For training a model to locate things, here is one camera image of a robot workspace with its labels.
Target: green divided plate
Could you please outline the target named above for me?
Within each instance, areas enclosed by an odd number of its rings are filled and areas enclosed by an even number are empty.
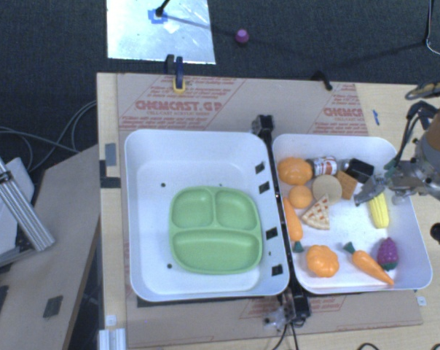
[[[188,271],[242,273],[262,257],[256,204],[244,192],[224,187],[190,187],[170,205],[170,248]]]

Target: corn cob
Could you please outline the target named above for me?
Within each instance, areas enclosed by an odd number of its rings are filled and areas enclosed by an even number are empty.
[[[374,197],[369,201],[369,208],[371,209],[375,227],[388,227],[390,218],[388,217],[388,207],[383,193],[380,193],[377,197]]]

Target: black clip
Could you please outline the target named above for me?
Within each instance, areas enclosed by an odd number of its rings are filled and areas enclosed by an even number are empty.
[[[9,182],[11,179],[13,179],[13,175],[11,174],[11,171],[5,171],[0,174],[0,184]]]
[[[325,89],[328,91],[333,89],[333,87],[330,84],[329,78],[321,70],[317,70],[314,73],[314,75],[311,76],[310,79],[311,80],[321,80],[325,85]]]
[[[184,81],[184,68],[183,58],[181,56],[176,57],[174,55],[168,55],[163,65],[163,72],[165,74],[174,74],[173,78],[173,90],[175,93],[181,94],[186,90],[186,83]]]

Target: cardboard sheet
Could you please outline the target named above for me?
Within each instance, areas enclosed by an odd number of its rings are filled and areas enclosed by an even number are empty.
[[[258,114],[271,114],[274,136],[282,133],[367,135],[354,84],[291,80],[186,77],[176,95],[172,77],[121,74],[117,77],[123,230],[130,348],[278,336],[264,317],[279,307],[276,297],[153,305],[131,289],[124,141],[139,128],[249,131]],[[328,333],[422,324],[413,291],[314,296],[312,316],[298,334]]]

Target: carrot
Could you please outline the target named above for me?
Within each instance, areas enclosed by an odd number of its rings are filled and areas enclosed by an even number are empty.
[[[290,239],[296,242],[297,245],[295,244],[294,250],[298,252],[302,249],[300,243],[302,239],[301,221],[294,212],[294,208],[287,197],[283,197],[283,208],[285,209],[285,218],[286,218],[286,225],[288,227],[288,234],[290,236]]]
[[[395,284],[391,277],[383,270],[377,261],[367,254],[364,250],[355,250],[351,242],[347,243],[344,250],[351,253],[353,263],[368,275],[375,277],[389,285]]]

